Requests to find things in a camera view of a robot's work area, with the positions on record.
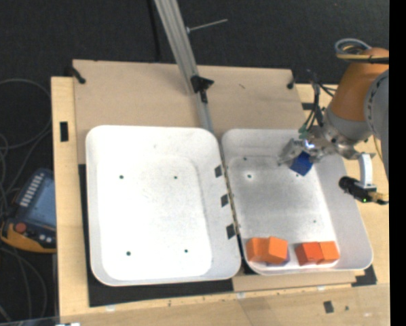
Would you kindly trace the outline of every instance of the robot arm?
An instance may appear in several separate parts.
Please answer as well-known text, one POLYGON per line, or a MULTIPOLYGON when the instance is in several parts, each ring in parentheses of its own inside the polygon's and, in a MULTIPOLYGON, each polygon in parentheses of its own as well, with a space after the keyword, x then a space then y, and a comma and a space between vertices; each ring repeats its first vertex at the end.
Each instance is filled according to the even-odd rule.
POLYGON ((344 177, 339 186, 363 202, 386 201, 371 183, 370 155, 355 150, 355 145, 371 135, 381 140, 382 157, 388 178, 388 58, 383 48, 371 48, 355 39, 336 43, 337 57, 350 62, 318 125, 292 139, 278 156, 279 164, 294 165, 306 155, 311 163, 329 154, 338 153, 349 160, 358 160, 361 180, 344 177))

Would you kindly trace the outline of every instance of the metal bracket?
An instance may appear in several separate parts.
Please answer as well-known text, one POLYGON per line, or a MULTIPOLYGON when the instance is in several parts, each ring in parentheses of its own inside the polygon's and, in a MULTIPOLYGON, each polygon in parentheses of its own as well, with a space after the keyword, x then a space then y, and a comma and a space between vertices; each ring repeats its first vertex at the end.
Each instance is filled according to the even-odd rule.
POLYGON ((220 24, 220 23, 226 23, 226 22, 228 22, 227 19, 221 19, 221 20, 217 20, 215 22, 206 23, 206 24, 202 24, 202 25, 199 25, 199 26, 194 26, 192 28, 186 27, 185 29, 186 29, 187 33, 190 34, 192 31, 205 29, 205 28, 208 28, 210 26, 214 26, 214 25, 217 25, 217 24, 220 24))
POLYGON ((208 96, 206 95, 206 90, 213 85, 214 81, 211 79, 205 79, 194 75, 191 77, 192 88, 194 93, 200 93, 200 99, 203 103, 208 103, 208 96))
POLYGON ((373 178, 373 167, 372 158, 374 155, 369 153, 362 153, 358 158, 358 163, 360 164, 360 181, 356 184, 363 189, 376 189, 376 186, 372 183, 373 178))

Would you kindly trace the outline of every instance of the black cable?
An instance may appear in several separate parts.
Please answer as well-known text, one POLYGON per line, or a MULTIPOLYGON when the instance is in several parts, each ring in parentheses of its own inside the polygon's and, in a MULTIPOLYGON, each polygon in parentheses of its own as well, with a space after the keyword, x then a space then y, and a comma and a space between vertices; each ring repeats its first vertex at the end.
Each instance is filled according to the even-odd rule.
POLYGON ((327 93, 329 96, 334 96, 334 94, 331 93, 330 91, 331 91, 331 90, 334 90, 334 91, 335 91, 335 89, 333 89, 333 88, 328 88, 328 87, 324 86, 322 83, 319 83, 318 85, 319 85, 319 86, 322 88, 322 90, 323 90, 325 93, 327 93))
POLYGON ((310 131, 310 129, 311 129, 311 127, 313 127, 313 123, 316 119, 316 110, 319 109, 320 86, 319 86, 319 81, 317 80, 317 75, 315 73, 311 72, 311 70, 309 70, 309 69, 308 69, 308 72, 312 76, 312 78, 310 79, 310 83, 311 83, 313 91, 314 91, 312 116, 311 116, 312 121, 310 122, 309 126, 306 128, 307 131, 310 131))
POLYGON ((30 264, 27 260, 25 260, 25 258, 19 256, 19 254, 12 253, 10 250, 4 249, 2 247, 0 248, 0 251, 3 251, 4 253, 8 253, 16 258, 19 258, 20 261, 23 264, 25 264, 28 268, 30 268, 34 272, 34 274, 37 276, 37 278, 39 279, 42 291, 43 291, 43 296, 44 296, 43 306, 41 308, 41 314, 39 317, 45 316, 46 308, 48 307, 48 289, 46 288, 46 283, 45 283, 44 279, 41 277, 40 273, 37 271, 37 269, 35 269, 35 267, 32 264, 30 264))
POLYGON ((11 323, 13 321, 1 304, 0 304, 0 313, 8 323, 11 323))
POLYGON ((312 110, 310 110, 309 116, 307 117, 306 121, 304 122, 305 126, 308 126, 310 120, 313 118, 313 115, 314 115, 314 111, 312 109, 312 110))
POLYGON ((371 49, 364 41, 353 38, 340 39, 335 42, 336 54, 360 54, 362 51, 371 49))
POLYGON ((368 64, 389 64, 390 57, 380 57, 373 55, 358 55, 358 54, 336 54, 336 57, 346 62, 362 62, 368 64))
MULTIPOLYGON (((48 92, 48 90, 46 88, 44 88, 42 85, 38 84, 37 82, 31 81, 29 79, 19 79, 19 78, 13 78, 13 79, 5 79, 3 81, 0 81, 0 86, 4 85, 4 84, 10 84, 10 83, 24 83, 24 84, 30 84, 33 86, 36 86, 38 88, 41 89, 41 91, 49 98, 50 100, 50 93, 48 92)), ((21 143, 17 143, 17 144, 13 144, 13 145, 9 145, 7 146, 8 149, 17 149, 19 147, 23 147, 26 146, 30 143, 32 143, 33 141, 35 141, 36 139, 38 139, 45 131, 47 131, 49 129, 49 127, 52 124, 52 116, 49 118, 48 122, 46 123, 46 125, 42 128, 42 130, 37 133, 35 136, 33 136, 30 139, 27 139, 21 143)))
POLYGON ((28 319, 32 319, 33 318, 33 303, 31 301, 31 289, 29 287, 28 276, 26 275, 25 267, 22 264, 21 256, 19 256, 19 254, 18 254, 18 252, 17 252, 17 250, 15 248, 12 247, 12 249, 13 249, 14 256, 18 260, 20 271, 22 272, 23 282, 25 284, 26 302, 28 304, 28 319))
MULTIPOLYGON (((30 84, 30 85, 36 86, 37 88, 40 88, 42 93, 44 93, 50 100, 50 93, 43 86, 39 85, 36 82, 27 80, 27 79, 15 78, 15 79, 7 79, 4 81, 0 81, 0 86, 2 86, 3 84, 9 84, 9 83, 24 83, 24 84, 30 84)), ((29 158, 32 156, 32 154, 33 154, 35 148, 38 146, 38 144, 42 140, 44 140, 45 137, 49 136, 52 133, 51 127, 52 127, 52 116, 49 117, 49 119, 46 122, 46 124, 44 125, 44 127, 35 136, 33 136, 21 143, 14 143, 12 145, 10 145, 8 143, 6 137, 0 133, 0 143, 2 144, 2 145, 0 144, 0 221, 3 219, 3 217, 5 217, 7 215, 7 213, 6 213, 6 211, 8 210, 8 200, 7 199, 9 198, 10 194, 12 194, 15 191, 14 186, 16 185, 21 174, 23 173, 24 169, 26 168, 29 158), (16 176, 10 181, 10 184, 7 187, 4 187, 4 181, 5 181, 6 172, 7 172, 7 165, 6 165, 5 159, 8 155, 9 150, 26 147, 30 144, 31 144, 31 146, 29 147, 29 150, 26 153, 22 164, 19 167, 19 169, 16 173, 16 176)), ((43 294, 45 297, 43 299, 43 307, 41 310, 40 317, 44 316, 46 313, 46 308, 48 306, 48 291, 46 289, 45 282, 44 282, 43 278, 41 277, 40 273, 38 273, 38 271, 27 260, 25 260, 21 256, 19 256, 19 254, 17 254, 17 250, 15 250, 15 248, 13 248, 13 250, 15 251, 14 253, 12 253, 11 251, 8 251, 6 249, 2 249, 2 248, 1 248, 1 250, 3 252, 9 253, 10 255, 13 255, 18 260, 20 270, 22 272, 23 281, 24 281, 30 319, 33 316, 33 303, 32 303, 32 299, 31 299, 31 290, 30 290, 30 286, 29 286, 28 276, 26 275, 25 266, 28 266, 39 279, 39 281, 41 283, 41 287, 43 289, 43 294)))

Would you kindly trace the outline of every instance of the wooden board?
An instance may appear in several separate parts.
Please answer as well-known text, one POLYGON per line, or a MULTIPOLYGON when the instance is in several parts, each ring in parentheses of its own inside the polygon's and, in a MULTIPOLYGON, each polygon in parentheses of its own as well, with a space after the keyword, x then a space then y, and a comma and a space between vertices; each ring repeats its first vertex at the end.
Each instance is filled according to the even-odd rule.
POLYGON ((301 291, 236 300, 179 304, 163 308, 109 311, 64 316, 61 322, 82 325, 165 326, 388 326, 388 285, 301 291))
MULTIPOLYGON (((184 107, 193 108, 193 101, 190 101, 189 95, 184 94, 185 86, 181 82, 182 79, 179 75, 179 70, 173 68, 172 65, 150 65, 144 66, 144 71, 138 70, 136 73, 137 67, 135 64, 130 63, 121 63, 117 64, 115 62, 92 62, 92 61, 75 61, 74 65, 78 66, 78 71, 81 72, 83 77, 87 76, 87 69, 96 68, 95 63, 99 63, 100 67, 103 68, 102 71, 93 72, 91 76, 88 77, 88 80, 91 82, 92 79, 98 79, 101 73, 103 73, 102 78, 96 82, 97 85, 92 85, 90 87, 85 87, 85 94, 82 95, 81 89, 84 85, 73 81, 71 78, 67 77, 53 77, 52 78, 52 111, 53 111, 53 128, 54 128, 54 166, 55 166, 55 178, 56 178, 56 208, 57 208, 57 232, 58 232, 58 286, 59 286, 59 304, 60 304, 60 315, 62 316, 71 316, 78 314, 92 314, 92 313, 106 313, 107 307, 96 307, 90 308, 88 303, 88 288, 86 280, 86 265, 85 265, 85 249, 84 249, 84 237, 82 230, 82 218, 81 218, 81 204, 80 204, 80 193, 79 193, 79 177, 77 173, 78 163, 84 162, 84 154, 81 153, 81 139, 84 140, 85 134, 87 133, 89 127, 93 124, 102 123, 102 120, 98 118, 103 117, 102 112, 107 111, 107 107, 111 102, 111 99, 98 100, 97 101, 97 113, 98 115, 86 115, 86 121, 76 120, 75 117, 78 114, 77 108, 81 109, 82 103, 87 105, 87 112, 90 112, 90 108, 93 108, 94 103, 89 99, 93 98, 93 101, 96 102, 96 96, 98 90, 100 93, 105 93, 107 88, 109 91, 115 91, 115 86, 120 87, 120 84, 127 83, 129 88, 136 89, 137 92, 144 88, 144 83, 139 82, 138 78, 140 76, 145 78, 146 84, 153 81, 153 76, 148 75, 150 69, 153 69, 157 74, 163 74, 161 78, 164 81, 163 86, 156 86, 159 92, 154 94, 154 98, 162 97, 160 93, 174 92, 177 96, 180 96, 181 99, 178 101, 169 102, 167 106, 159 106, 159 103, 155 104, 149 98, 144 98, 144 101, 147 101, 143 106, 137 106, 138 109, 133 107, 135 115, 131 115, 133 118, 137 117, 137 120, 131 120, 124 122, 125 124, 152 124, 153 122, 159 122, 162 125, 164 120, 168 120, 171 117, 167 114, 168 110, 174 109, 180 106, 182 117, 182 109, 184 107), (113 69, 116 73, 114 81, 116 85, 114 86, 112 81, 110 84, 105 84, 106 77, 109 78, 109 73, 106 72, 106 69, 113 69), (103 106, 105 110, 100 110, 99 105, 103 106), (147 110, 147 115, 142 114, 141 110, 147 110), (69 140, 61 141, 60 136, 60 123, 67 122, 69 129, 69 140)), ((221 136, 223 131, 227 129, 234 128, 237 124, 241 126, 240 122, 245 120, 246 124, 241 126, 242 128, 295 128, 298 126, 298 122, 302 123, 304 114, 301 111, 301 103, 296 91, 292 92, 292 96, 284 96, 278 100, 273 99, 273 92, 280 93, 286 92, 285 84, 290 80, 290 71, 280 71, 274 69, 262 69, 261 72, 259 69, 231 69, 223 67, 204 67, 201 70, 201 75, 204 77, 215 79, 216 83, 220 84, 220 88, 224 88, 222 91, 216 92, 214 94, 212 89, 215 89, 216 85, 210 89, 210 109, 211 115, 213 117, 214 126, 220 127, 216 128, 216 135, 221 136), (226 78, 223 82, 223 74, 226 74, 226 78), (247 90, 246 94, 242 93, 242 100, 238 101, 237 107, 234 107, 231 111, 226 110, 226 107, 230 107, 229 103, 234 102, 236 98, 240 97, 241 94, 237 93, 237 88, 232 90, 230 94, 226 95, 225 88, 230 88, 232 84, 238 84, 240 90, 247 90), (265 91, 265 84, 269 84, 270 89, 265 91), (257 100, 258 110, 252 110, 251 105, 253 100, 251 97, 253 95, 259 97, 257 100), (278 111, 274 110, 272 112, 271 108, 275 107, 282 109, 283 114, 278 115, 278 111), (262 112, 266 108, 266 111, 269 113, 263 115, 262 112), (285 120, 284 123, 278 123, 278 120, 285 120)), ((310 95, 310 89, 304 88, 305 92, 310 95)), ((129 95, 126 88, 121 89, 120 96, 129 95)), ((183 112, 183 115, 186 117, 186 120, 183 118, 177 118, 173 116, 174 125, 180 126, 198 126, 198 120, 195 111, 192 115, 188 115, 183 112)), ((113 121, 108 118, 103 124, 120 124, 123 121, 113 121)), ((380 241, 379 238, 385 238, 388 235, 388 218, 386 217, 386 211, 388 214, 388 209, 383 209, 380 206, 373 205, 369 207, 370 211, 362 210, 362 215, 365 213, 366 226, 368 233, 371 237, 375 259, 374 259, 374 268, 377 272, 378 280, 380 283, 385 283, 389 280, 388 278, 388 242, 387 244, 380 241)), ((253 277, 244 276, 239 274, 234 279, 235 291, 256 291, 256 290, 266 290, 260 293, 264 295, 277 295, 281 291, 284 291, 286 288, 309 286, 303 288, 302 291, 313 292, 318 291, 322 285, 336 284, 346 286, 346 283, 350 283, 355 280, 353 272, 341 272, 340 275, 325 275, 322 276, 314 275, 310 277, 303 276, 304 279, 292 279, 294 277, 284 277, 272 279, 261 279, 255 280, 253 282, 253 277)), ((114 306, 113 309, 116 312, 125 312, 127 310, 135 309, 146 309, 146 308, 159 308, 162 306, 168 306, 173 304, 201 304, 201 303, 215 303, 225 301, 235 301, 237 295, 235 293, 221 294, 221 295, 212 295, 212 296, 198 296, 198 297, 182 297, 174 300, 151 300, 145 302, 135 302, 120 304, 114 306)))

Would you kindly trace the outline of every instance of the blue block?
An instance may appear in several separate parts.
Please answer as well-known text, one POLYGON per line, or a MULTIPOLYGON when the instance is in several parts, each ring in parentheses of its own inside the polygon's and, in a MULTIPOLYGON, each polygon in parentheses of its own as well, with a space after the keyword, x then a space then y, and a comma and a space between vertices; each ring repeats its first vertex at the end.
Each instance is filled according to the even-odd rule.
POLYGON ((306 175, 313 165, 309 157, 310 155, 308 153, 302 151, 300 155, 293 160, 289 168, 302 176, 306 175))

